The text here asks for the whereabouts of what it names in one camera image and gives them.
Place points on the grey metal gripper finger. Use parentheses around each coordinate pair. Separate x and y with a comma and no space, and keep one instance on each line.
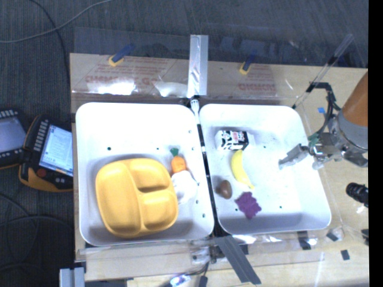
(319,163)
(293,156)

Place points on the black cylinder on white bracket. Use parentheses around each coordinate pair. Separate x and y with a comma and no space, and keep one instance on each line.
(356,191)

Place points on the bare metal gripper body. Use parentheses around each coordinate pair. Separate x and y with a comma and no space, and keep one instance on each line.
(332,148)

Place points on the white plastic bottle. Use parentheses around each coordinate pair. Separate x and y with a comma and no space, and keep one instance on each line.
(184,185)

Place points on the white plastic tray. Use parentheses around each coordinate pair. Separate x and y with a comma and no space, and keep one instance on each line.
(284,190)
(134,124)

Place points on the orange carrot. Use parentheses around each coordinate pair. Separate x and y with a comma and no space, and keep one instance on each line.
(178,164)

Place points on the yellow divided plate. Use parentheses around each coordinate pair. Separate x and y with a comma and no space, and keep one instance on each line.
(125,196)

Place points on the purple grapes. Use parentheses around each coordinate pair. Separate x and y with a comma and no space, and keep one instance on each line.
(248,204)

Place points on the brown doughnut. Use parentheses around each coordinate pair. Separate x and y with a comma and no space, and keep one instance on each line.
(225,189)

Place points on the cow print milk carton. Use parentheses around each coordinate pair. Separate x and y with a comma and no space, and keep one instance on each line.
(232,140)

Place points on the brown cardboard board red print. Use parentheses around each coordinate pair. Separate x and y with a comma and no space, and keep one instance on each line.
(344,268)

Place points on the yellow banana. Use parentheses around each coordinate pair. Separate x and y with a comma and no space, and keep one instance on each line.
(238,167)

